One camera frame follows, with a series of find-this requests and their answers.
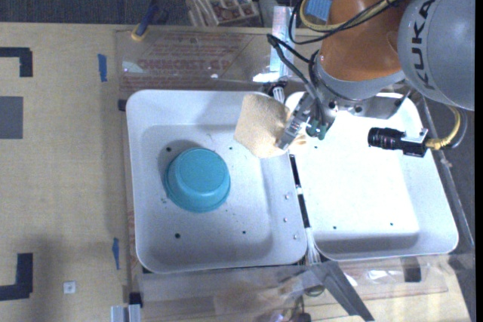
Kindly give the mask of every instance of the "gray square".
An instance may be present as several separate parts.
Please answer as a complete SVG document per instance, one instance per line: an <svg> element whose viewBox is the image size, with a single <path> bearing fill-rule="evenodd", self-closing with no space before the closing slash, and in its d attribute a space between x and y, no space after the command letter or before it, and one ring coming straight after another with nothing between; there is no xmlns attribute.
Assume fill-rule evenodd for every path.
<svg viewBox="0 0 483 322"><path fill-rule="evenodd" d="M23 138L23 97L0 97L0 140Z"/></svg>

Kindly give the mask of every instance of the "white square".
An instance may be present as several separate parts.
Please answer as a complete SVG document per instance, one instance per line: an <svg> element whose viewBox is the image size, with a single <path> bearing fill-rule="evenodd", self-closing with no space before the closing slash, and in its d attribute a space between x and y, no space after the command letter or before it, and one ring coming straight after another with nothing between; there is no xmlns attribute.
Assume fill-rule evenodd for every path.
<svg viewBox="0 0 483 322"><path fill-rule="evenodd" d="M75 293L75 281L63 282L63 293L64 294Z"/></svg>

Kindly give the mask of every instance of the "blue round object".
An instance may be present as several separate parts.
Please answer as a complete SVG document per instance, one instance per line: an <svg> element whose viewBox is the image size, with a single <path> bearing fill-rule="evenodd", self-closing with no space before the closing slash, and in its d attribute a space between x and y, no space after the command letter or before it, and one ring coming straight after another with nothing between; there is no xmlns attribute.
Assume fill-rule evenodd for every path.
<svg viewBox="0 0 483 322"><path fill-rule="evenodd" d="M228 197L230 178L225 161L215 152L192 148L180 153L163 177L168 197L184 210L216 210Z"/></svg>

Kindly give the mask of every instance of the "gray metal leg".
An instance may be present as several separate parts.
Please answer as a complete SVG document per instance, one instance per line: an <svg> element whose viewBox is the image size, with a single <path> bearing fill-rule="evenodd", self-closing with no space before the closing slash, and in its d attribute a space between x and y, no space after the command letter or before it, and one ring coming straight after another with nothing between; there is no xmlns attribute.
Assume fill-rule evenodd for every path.
<svg viewBox="0 0 483 322"><path fill-rule="evenodd" d="M347 280L337 262L327 261L312 267L313 273L331 292L349 315L359 315L366 322L374 321L368 308Z"/></svg>

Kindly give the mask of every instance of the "table surface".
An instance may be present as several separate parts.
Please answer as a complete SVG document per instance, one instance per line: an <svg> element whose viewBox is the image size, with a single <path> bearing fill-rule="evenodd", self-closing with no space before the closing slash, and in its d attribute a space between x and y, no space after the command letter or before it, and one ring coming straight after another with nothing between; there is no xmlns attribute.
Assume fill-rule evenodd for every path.
<svg viewBox="0 0 483 322"><path fill-rule="evenodd" d="M23 138L0 140L0 284L14 282L17 253L34 256L34 291L29 299L0 302L2 321L109 320L110 307L126 300L131 273L125 117L118 110L115 62L115 32L126 29L0 24L0 47L30 48L34 63L33 77L21 78L17 58L0 58L0 95L23 98ZM268 31L226 31L231 32L263 41ZM101 81L98 54L107 58L107 81ZM112 254L115 238L120 269ZM454 273L442 274L447 291L366 305L377 320L469 320ZM63 294L65 281L76 281L75 294ZM343 315L339 305L307 308L313 320ZM145 314L145 320L156 320Z"/></svg>

